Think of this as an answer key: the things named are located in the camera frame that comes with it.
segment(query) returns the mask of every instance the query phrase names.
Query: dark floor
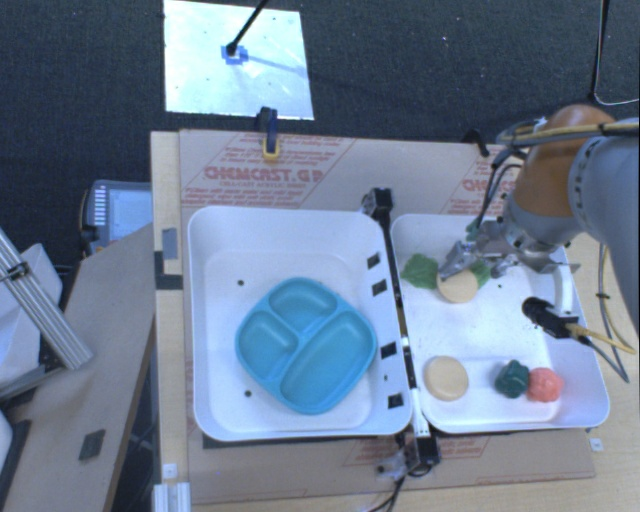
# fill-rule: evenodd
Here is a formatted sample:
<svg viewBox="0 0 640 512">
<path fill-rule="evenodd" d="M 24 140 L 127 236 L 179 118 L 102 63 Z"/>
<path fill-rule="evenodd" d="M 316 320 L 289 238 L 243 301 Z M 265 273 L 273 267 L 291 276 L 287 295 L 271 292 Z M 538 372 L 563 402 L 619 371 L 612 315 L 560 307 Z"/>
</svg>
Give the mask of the dark floor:
<svg viewBox="0 0 640 512">
<path fill-rule="evenodd" d="M 590 91 L 597 0 L 269 7 L 300 12 L 315 113 L 281 122 L 284 132 L 458 141 L 475 127 L 491 140 Z M 603 99 L 638 96 L 639 22 L 640 2 L 611 2 Z M 54 263 L 74 264 L 84 191 L 97 179 L 148 181 L 151 131 L 253 129 L 251 118 L 165 112 L 163 51 L 161 0 L 0 3 L 0 227 L 20 250 L 41 242 Z M 638 116 L 637 103 L 607 110 Z M 147 482 L 142 444 L 133 444 L 114 510 L 127 510 Z"/>
</svg>

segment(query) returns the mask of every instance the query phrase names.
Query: white tray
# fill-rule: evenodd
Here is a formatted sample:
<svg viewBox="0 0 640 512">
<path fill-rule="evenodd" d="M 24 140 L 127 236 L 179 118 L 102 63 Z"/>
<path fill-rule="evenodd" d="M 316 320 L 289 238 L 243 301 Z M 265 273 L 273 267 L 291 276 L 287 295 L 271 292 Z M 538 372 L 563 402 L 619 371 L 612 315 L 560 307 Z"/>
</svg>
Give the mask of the white tray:
<svg viewBox="0 0 640 512">
<path fill-rule="evenodd" d="M 194 411 L 200 428 L 222 441 L 389 435 L 411 416 L 384 237 L 355 212 L 211 206 L 187 230 L 193 326 Z M 369 269 L 368 259 L 379 263 Z M 275 285 L 306 277 L 338 293 L 371 323 L 380 350 L 355 388 L 332 410 L 300 414 L 242 368 L 234 336 L 245 315 Z M 376 296 L 375 283 L 387 291 Z M 389 397 L 403 404 L 389 408 Z"/>
<path fill-rule="evenodd" d="M 392 227 L 399 272 L 415 253 L 443 262 L 473 217 L 405 215 Z M 553 255 L 566 262 L 564 250 Z M 573 313 L 583 317 L 573 289 Z M 437 291 L 401 280 L 404 312 L 418 385 L 427 420 L 449 433 L 594 427 L 609 413 L 609 398 L 595 352 L 573 340 L 557 340 L 535 328 L 521 311 L 531 296 L 554 302 L 551 275 L 522 265 L 491 279 L 465 304 L 446 302 Z M 469 374 L 469 389 L 459 400 L 434 398 L 423 383 L 424 365 L 433 357 L 457 358 Z M 546 366 L 565 381 L 560 399 L 536 403 L 525 396 L 508 399 L 493 381 L 500 368 L 518 359 L 530 369 Z"/>
</svg>

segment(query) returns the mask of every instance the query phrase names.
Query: blue plate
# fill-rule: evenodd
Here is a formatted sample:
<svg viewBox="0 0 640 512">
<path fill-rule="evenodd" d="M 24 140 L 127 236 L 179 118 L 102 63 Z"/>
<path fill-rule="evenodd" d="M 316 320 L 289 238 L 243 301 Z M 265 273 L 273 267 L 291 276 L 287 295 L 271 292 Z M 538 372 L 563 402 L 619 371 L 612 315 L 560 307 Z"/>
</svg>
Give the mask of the blue plate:
<svg viewBox="0 0 640 512">
<path fill-rule="evenodd" d="M 333 408 L 376 353 L 369 322 L 340 296 L 296 277 L 267 293 L 242 321 L 236 354 L 273 396 L 303 414 Z"/>
</svg>

